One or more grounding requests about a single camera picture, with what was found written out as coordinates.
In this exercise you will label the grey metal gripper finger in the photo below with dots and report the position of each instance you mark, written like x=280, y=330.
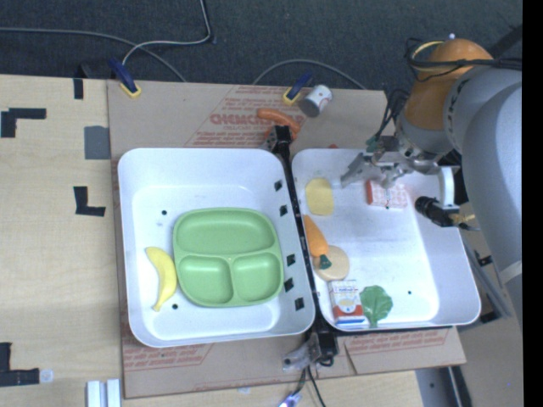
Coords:
x=389, y=177
x=354, y=171

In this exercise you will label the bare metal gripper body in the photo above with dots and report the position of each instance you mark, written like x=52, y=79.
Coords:
x=401, y=155

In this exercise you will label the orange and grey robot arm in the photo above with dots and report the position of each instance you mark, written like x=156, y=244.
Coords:
x=488, y=134

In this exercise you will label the red and white packet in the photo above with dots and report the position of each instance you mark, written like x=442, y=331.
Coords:
x=399, y=197

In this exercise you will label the yellow cheese slice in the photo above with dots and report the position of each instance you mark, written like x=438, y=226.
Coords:
x=319, y=196

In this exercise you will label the white plastic tray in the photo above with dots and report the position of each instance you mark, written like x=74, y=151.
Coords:
x=390, y=244
x=203, y=176

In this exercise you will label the thin black rod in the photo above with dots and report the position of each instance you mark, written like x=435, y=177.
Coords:
x=298, y=210

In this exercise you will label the orange carrot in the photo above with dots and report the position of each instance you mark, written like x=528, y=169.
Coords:
x=315, y=238

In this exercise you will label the white can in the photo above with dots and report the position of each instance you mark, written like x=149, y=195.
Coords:
x=316, y=99

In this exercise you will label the orange sausage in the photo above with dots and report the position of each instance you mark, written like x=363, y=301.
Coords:
x=278, y=117

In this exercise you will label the beige round biscuit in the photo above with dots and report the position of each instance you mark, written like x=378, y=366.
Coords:
x=338, y=266

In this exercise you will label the green lettuce leaf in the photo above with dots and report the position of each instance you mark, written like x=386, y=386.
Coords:
x=375, y=303

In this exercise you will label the orange and white carton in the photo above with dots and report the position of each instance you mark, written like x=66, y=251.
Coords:
x=347, y=305

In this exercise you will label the green divided plate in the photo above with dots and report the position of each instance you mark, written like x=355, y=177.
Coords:
x=225, y=235

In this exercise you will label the brown cardboard board, red print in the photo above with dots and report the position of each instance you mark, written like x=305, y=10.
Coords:
x=169, y=117

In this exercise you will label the yellow banana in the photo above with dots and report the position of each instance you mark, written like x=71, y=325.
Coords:
x=166, y=274

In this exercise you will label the black cylinder on white bracket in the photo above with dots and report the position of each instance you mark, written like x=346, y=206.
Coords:
x=432, y=211

